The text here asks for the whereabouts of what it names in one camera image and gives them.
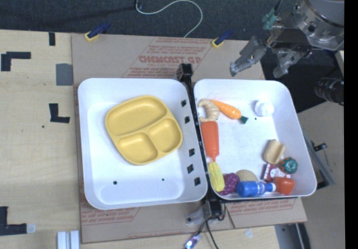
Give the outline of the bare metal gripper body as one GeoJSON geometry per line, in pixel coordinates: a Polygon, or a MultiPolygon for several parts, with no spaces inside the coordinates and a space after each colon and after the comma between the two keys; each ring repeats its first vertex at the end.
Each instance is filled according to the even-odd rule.
{"type": "Polygon", "coordinates": [[[278,17],[267,43],[273,48],[297,50],[299,44],[326,50],[344,48],[344,2],[297,0],[292,12],[278,17]]]}

